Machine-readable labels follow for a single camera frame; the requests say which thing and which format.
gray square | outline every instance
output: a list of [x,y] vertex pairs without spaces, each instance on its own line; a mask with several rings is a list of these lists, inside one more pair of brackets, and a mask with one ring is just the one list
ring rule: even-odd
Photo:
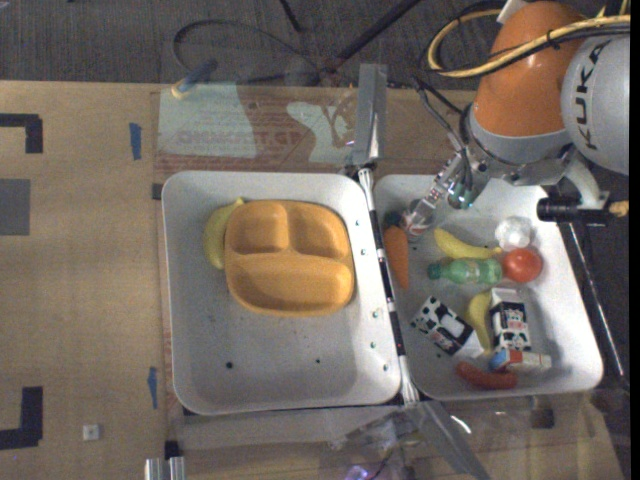
[[28,235],[31,180],[0,179],[0,235]]

orange divided plate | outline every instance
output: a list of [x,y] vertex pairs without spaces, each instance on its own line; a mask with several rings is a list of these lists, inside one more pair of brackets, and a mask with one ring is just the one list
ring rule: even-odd
[[236,208],[225,233],[225,272],[234,298],[258,313],[322,316],[353,295],[349,235],[332,210],[258,200]]

carrot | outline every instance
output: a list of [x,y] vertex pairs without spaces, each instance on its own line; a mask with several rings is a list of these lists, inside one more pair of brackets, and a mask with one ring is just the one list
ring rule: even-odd
[[513,389],[518,384],[518,376],[513,372],[485,372],[466,361],[456,365],[456,374],[480,389]]
[[391,272],[400,287],[409,288],[409,242],[407,235],[398,226],[389,226],[382,234],[384,248]]

toy banana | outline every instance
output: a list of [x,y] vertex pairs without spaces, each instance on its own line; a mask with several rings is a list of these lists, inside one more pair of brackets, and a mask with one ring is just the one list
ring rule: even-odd
[[478,335],[478,340],[485,353],[492,350],[491,336],[487,326],[487,313],[491,306],[491,291],[486,290],[475,295],[469,302],[469,306],[465,311],[462,319],[467,322]]
[[244,204],[242,198],[233,203],[216,208],[204,227],[202,238],[204,253],[209,262],[217,269],[224,269],[224,233],[229,217],[238,206]]
[[468,244],[442,228],[435,228],[433,230],[433,236],[436,240],[437,246],[442,250],[442,252],[454,259],[474,258],[478,260],[486,260],[502,252],[500,247],[488,249],[486,247],[477,247],[475,245]]

yellow banana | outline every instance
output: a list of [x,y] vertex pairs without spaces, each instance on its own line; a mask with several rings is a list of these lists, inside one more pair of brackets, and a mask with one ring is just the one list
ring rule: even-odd
[[474,328],[478,335],[478,340],[485,353],[491,352],[491,336],[487,326],[487,313],[491,306],[491,291],[486,290],[475,295],[469,302],[462,319]]
[[238,206],[244,204],[241,197],[233,203],[216,208],[204,227],[202,237],[204,253],[209,262],[217,269],[224,269],[224,232],[229,217]]
[[433,230],[433,236],[437,246],[442,252],[454,259],[474,258],[477,260],[486,260],[502,252],[500,247],[488,249],[486,247],[477,247],[468,244],[442,228],[435,228]]

